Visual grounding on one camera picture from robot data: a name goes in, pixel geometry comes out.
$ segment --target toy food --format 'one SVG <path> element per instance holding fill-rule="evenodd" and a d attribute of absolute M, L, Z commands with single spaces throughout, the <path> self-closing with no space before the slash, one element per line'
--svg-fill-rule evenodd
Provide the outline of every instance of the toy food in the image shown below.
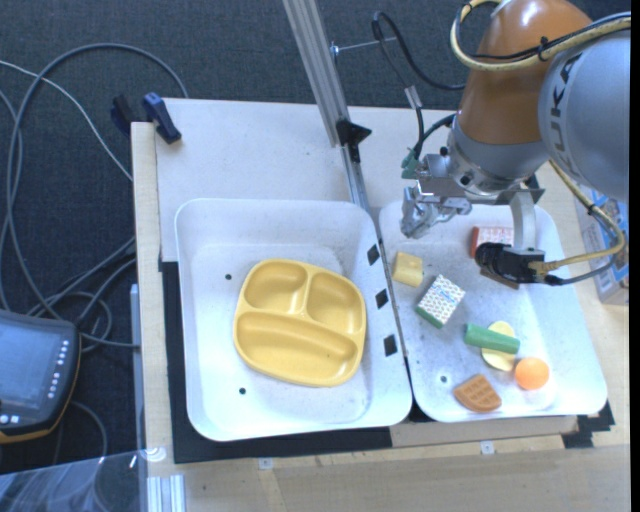
<path fill-rule="evenodd" d="M 440 329 L 458 307 L 464 294 L 462 288 L 440 274 L 416 306 L 416 313 Z"/>
<path fill-rule="evenodd" d="M 489 412 L 502 405 L 502 399 L 482 374 L 477 374 L 453 390 L 453 395 L 467 409 Z"/>
<path fill-rule="evenodd" d="M 398 251 L 391 279 L 417 288 L 422 283 L 422 258 Z"/>
<path fill-rule="evenodd" d="M 549 365 L 538 357 L 525 357 L 516 365 L 516 382 L 524 389 L 540 389 L 549 380 Z"/>
<path fill-rule="evenodd" d="M 471 231 L 471 257 L 475 258 L 476 249 L 485 242 L 513 245 L 513 228 L 504 226 L 474 226 Z"/>
<path fill-rule="evenodd" d="M 498 320 L 497 322 L 492 323 L 489 326 L 489 330 L 504 334 L 505 336 L 511 336 L 512 338 L 515 337 L 513 327 L 503 320 Z M 491 348 L 481 348 L 480 353 L 489 366 L 504 372 L 510 372 L 513 370 L 516 362 L 515 354 L 508 354 L 507 352 Z"/>
<path fill-rule="evenodd" d="M 481 348 L 491 348 L 509 354 L 516 354 L 520 349 L 520 340 L 512 336 L 501 334 L 491 329 L 485 329 L 475 324 L 467 324 L 464 342 Z"/>

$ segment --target white tray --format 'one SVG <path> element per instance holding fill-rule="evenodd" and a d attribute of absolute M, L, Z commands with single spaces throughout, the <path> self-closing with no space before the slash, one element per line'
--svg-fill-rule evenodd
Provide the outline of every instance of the white tray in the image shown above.
<path fill-rule="evenodd" d="M 443 422 L 598 412 L 607 399 L 606 383 L 573 286 L 532 284 L 514 290 L 481 276 L 469 255 L 473 226 L 512 226 L 509 207 L 474 206 L 469 215 L 437 224 L 419 240 L 401 233 L 401 207 L 398 201 L 383 208 L 379 225 L 390 264 L 398 251 L 423 259 L 425 278 L 420 287 L 393 283 L 420 409 Z M 536 224 L 537 247 L 546 252 L 546 261 L 563 258 L 553 220 L 538 207 Z M 566 267 L 554 273 L 570 277 Z M 466 291 L 442 329 L 414 310 L 438 274 Z M 477 347 L 464 343 L 466 323 L 487 327 L 497 320 L 514 327 L 521 340 L 518 358 L 539 356 L 549 363 L 552 378 L 540 390 L 521 390 L 513 372 L 489 367 Z M 502 398 L 502 406 L 491 413 L 472 412 L 453 396 L 453 388 L 476 373 L 483 373 Z"/>
<path fill-rule="evenodd" d="M 402 421 L 411 387 L 371 218 L 340 201 L 195 199 L 176 214 L 187 411 L 216 441 L 363 427 Z M 260 374 L 240 358 L 233 318 L 249 270 L 267 258 L 318 265 L 351 279 L 367 308 L 367 335 L 355 376 L 311 388 Z M 386 355 L 394 336 L 397 352 Z"/>

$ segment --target yellow cable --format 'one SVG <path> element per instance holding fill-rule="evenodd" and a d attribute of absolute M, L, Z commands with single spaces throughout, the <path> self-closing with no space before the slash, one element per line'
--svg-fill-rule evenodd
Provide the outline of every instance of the yellow cable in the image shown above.
<path fill-rule="evenodd" d="M 472 0 L 468 4 L 462 7 L 460 12 L 460 20 L 459 24 L 462 25 L 462 22 L 467 17 L 467 15 L 473 10 L 473 8 L 478 7 L 479 5 L 485 3 L 494 3 L 500 4 L 500 1 L 496 0 Z M 523 69 L 526 67 L 534 66 L 543 61 L 547 61 L 557 55 L 558 53 L 568 50 L 569 48 L 573 48 L 577 45 L 587 43 L 599 37 L 602 37 L 607 34 L 611 34 L 613 32 L 617 32 L 619 30 L 625 30 L 631 28 L 631 16 L 625 16 L 622 18 L 616 18 L 614 20 L 604 22 L 601 25 L 594 26 L 591 29 L 587 29 L 584 32 L 576 34 L 566 41 L 562 41 L 558 44 L 553 45 L 550 48 L 542 50 L 540 54 L 532 55 L 531 57 L 527 57 L 526 59 L 517 60 L 517 61 L 508 61 L 508 62 L 486 62 L 474 59 L 467 55 L 464 50 L 460 47 L 460 43 L 457 37 L 457 28 L 458 28 L 458 20 L 454 21 L 451 32 L 449 34 L 449 41 L 451 44 L 451 48 L 453 50 L 454 55 L 458 58 L 462 64 L 467 66 L 470 69 L 476 69 L 479 71 L 512 71 L 515 69 Z"/>
<path fill-rule="evenodd" d="M 569 188 L 569 190 L 571 190 L 573 195 L 575 195 L 578 198 L 578 200 L 587 209 L 591 211 L 593 215 L 597 215 L 598 217 L 600 217 L 604 221 L 604 223 L 607 224 L 607 226 L 609 226 L 611 230 L 615 232 L 616 243 L 615 245 L 611 246 L 609 249 L 590 252 L 590 253 L 582 254 L 580 256 L 572 256 L 570 258 L 565 258 L 562 260 L 549 261 L 549 262 L 532 261 L 529 263 L 529 268 L 531 268 L 532 270 L 535 270 L 538 275 L 545 275 L 550 271 L 556 270 L 557 268 L 563 267 L 565 265 L 571 265 L 574 263 L 588 261 L 595 258 L 603 258 L 605 256 L 611 256 L 621 251 L 626 245 L 626 240 L 625 240 L 624 233 L 618 227 L 618 225 L 602 209 L 600 209 L 595 204 L 593 204 L 591 200 L 582 193 L 580 188 L 571 181 L 571 179 L 562 171 L 562 169 L 560 169 L 560 167 L 558 167 L 558 165 L 553 160 L 549 160 L 549 163 L 551 164 L 551 167 L 553 168 L 553 170 L 558 174 L 560 179 L 562 179 L 564 184 Z"/>

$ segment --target metal pole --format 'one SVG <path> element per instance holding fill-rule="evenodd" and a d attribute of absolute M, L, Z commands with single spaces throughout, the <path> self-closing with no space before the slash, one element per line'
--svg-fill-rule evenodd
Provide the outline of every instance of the metal pole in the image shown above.
<path fill-rule="evenodd" d="M 349 111 L 318 6 L 315 0 L 283 0 L 283 4 L 329 141 L 333 147 L 342 147 L 351 201 L 370 212 L 360 163 L 351 156 L 338 134 L 337 123 L 350 122 Z"/>

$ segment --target yellow cheese cube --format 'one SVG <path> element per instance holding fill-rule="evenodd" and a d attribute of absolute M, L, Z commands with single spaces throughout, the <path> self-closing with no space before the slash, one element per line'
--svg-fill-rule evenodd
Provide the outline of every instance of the yellow cheese cube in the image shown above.
<path fill-rule="evenodd" d="M 398 251 L 391 278 L 417 288 L 422 283 L 422 258 Z"/>

